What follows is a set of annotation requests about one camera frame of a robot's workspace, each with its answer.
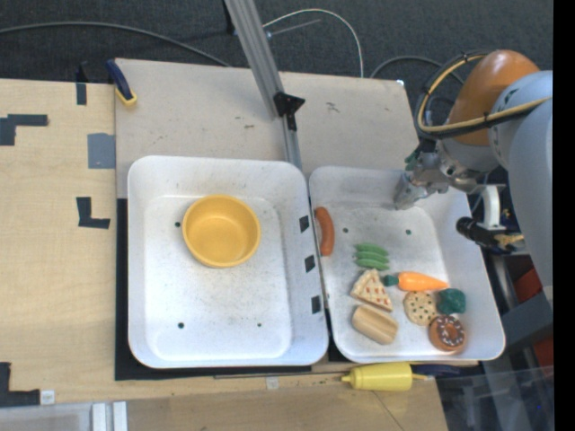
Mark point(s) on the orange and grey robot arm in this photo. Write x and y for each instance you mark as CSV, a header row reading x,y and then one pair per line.
x,y
525,151

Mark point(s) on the tan bread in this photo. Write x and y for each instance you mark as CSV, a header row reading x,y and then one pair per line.
x,y
374,324

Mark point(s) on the brown doughnut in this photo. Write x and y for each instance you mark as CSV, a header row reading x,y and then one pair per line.
x,y
438,337

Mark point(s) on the green broccoli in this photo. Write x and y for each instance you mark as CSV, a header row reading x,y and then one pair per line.
x,y
451,301

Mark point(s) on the yellow squeeze bottle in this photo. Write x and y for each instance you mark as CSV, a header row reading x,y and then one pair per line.
x,y
382,376

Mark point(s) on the black cylinder on white bracket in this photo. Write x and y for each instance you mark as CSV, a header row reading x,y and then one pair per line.
x,y
483,231

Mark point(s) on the pizza slice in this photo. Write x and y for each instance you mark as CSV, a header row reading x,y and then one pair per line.
x,y
372,291

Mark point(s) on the green pea pods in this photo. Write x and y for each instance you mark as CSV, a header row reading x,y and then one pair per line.
x,y
371,256

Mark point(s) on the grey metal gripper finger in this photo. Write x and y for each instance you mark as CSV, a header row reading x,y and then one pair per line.
x,y
418,194
403,193

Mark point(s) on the yellow bowl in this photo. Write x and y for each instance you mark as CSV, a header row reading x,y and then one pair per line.
x,y
221,231

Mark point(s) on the pale wood board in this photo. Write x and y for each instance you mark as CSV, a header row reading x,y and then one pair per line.
x,y
202,115

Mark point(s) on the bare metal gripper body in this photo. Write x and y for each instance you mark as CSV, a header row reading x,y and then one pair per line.
x,y
431,173

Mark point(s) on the chocolate chip biscuit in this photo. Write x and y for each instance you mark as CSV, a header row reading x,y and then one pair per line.
x,y
419,308

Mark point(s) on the orange sausage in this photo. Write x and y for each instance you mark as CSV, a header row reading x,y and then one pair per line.
x,y
326,231

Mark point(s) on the orange carrot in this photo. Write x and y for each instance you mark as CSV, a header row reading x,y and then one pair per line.
x,y
420,281

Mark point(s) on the white plastic tray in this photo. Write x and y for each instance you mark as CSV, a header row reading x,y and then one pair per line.
x,y
215,312
373,196

